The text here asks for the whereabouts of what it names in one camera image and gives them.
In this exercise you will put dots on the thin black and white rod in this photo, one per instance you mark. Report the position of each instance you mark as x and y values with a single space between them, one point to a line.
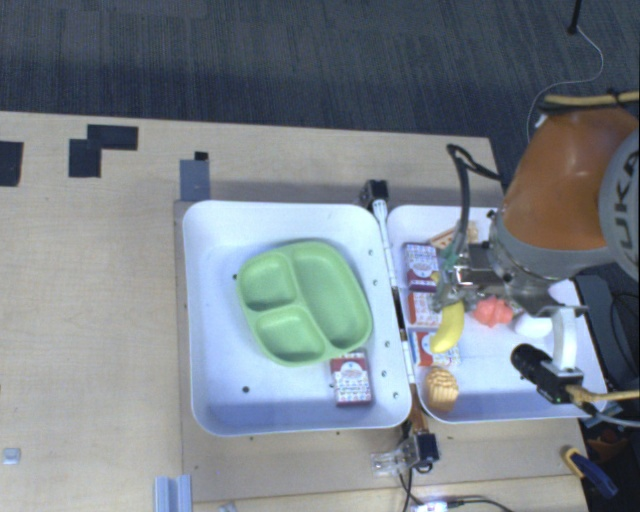
386 250

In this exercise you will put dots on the yellow banana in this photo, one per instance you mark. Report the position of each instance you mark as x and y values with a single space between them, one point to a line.
447 330

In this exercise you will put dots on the tan toy biscuit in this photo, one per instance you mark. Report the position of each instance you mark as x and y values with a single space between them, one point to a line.
442 237

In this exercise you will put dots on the pink toy croissant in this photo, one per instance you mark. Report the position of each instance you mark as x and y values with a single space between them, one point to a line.
494 311

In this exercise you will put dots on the green divided plate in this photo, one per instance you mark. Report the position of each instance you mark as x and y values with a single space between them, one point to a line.
320 285

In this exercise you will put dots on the yellow toy muffin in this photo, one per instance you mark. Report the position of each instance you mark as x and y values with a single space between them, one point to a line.
442 390

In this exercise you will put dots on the white plastic tray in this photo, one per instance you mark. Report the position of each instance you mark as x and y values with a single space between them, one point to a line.
500 385
220 380

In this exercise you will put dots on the white toy egg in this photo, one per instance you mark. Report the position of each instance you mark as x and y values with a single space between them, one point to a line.
532 326

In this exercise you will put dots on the red and white carton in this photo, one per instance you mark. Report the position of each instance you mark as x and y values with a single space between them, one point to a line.
422 307
420 262
422 352
352 380

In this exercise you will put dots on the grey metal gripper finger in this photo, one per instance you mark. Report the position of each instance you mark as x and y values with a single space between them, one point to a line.
470 299
442 295

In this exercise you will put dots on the black cylinder on white bracket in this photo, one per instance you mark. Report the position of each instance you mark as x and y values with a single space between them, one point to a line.
542 372

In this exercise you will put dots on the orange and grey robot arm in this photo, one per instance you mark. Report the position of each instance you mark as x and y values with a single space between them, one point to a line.
555 200

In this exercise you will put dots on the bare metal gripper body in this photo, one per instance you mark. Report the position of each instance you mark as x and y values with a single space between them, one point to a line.
482 272

